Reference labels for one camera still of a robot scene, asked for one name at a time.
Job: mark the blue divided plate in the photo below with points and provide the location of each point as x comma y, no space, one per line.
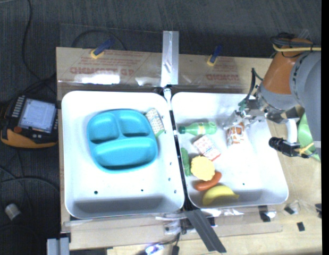
121,142

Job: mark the yellow banana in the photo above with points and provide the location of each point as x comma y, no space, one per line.
218,194

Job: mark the black cylinder on white bracket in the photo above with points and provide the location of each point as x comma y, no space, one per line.
285,145

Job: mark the green cucumber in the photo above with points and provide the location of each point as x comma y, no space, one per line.
185,159

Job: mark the orange sausage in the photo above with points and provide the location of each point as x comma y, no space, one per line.
204,185

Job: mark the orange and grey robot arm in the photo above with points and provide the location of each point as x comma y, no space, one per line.
302,76

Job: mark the green plastic bottle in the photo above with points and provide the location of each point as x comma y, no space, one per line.
200,128

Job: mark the red and white carton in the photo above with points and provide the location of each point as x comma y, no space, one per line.
206,147

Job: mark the yellow round biscuit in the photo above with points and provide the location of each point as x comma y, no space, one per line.
202,167

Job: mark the brown cardboard board, red print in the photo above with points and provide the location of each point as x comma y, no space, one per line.
121,65

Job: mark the light green bag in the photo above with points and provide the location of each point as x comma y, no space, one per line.
303,131

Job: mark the white plastic tray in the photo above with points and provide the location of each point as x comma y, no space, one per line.
121,190
249,169

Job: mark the grey metal cylinder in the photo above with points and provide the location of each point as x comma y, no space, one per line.
12,211

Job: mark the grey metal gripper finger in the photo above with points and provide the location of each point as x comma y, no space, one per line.
245,121
234,118

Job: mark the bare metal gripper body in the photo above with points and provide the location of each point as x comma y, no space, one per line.
256,111

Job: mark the white checked packet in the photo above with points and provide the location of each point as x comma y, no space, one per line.
155,121

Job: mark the orange and white carton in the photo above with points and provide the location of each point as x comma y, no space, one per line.
235,136

